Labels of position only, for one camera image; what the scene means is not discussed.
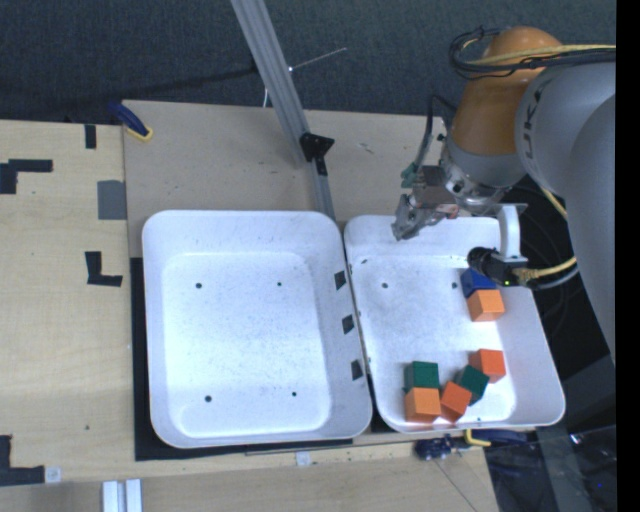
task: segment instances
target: orange block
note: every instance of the orange block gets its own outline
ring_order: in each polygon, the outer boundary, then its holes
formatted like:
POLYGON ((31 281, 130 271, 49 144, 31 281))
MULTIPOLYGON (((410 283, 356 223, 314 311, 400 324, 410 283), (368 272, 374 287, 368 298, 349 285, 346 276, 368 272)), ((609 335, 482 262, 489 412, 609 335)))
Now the orange block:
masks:
POLYGON ((498 382, 507 374, 502 350, 481 348, 469 355, 469 364, 489 376, 490 383, 498 382))
POLYGON ((440 396, 441 416, 451 423, 455 423, 467 411, 470 402, 471 391, 449 381, 445 384, 440 396))
POLYGON ((476 290, 467 298, 471 320, 487 322, 504 314, 504 302, 500 290, 476 290))
POLYGON ((437 388, 411 388, 404 395, 404 416, 407 421, 433 423, 440 412, 440 392, 437 388))

